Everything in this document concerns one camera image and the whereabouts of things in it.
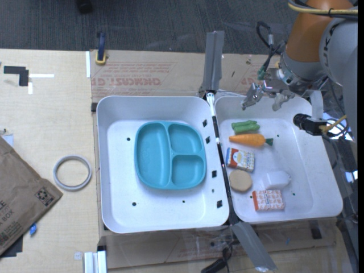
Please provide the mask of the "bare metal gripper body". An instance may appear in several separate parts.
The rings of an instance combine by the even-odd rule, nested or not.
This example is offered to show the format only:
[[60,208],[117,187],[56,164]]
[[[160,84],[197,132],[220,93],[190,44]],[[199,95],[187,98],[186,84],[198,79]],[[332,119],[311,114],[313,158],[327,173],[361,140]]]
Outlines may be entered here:
[[264,76],[263,90],[268,93],[305,96],[309,92],[309,81],[292,68],[269,68]]

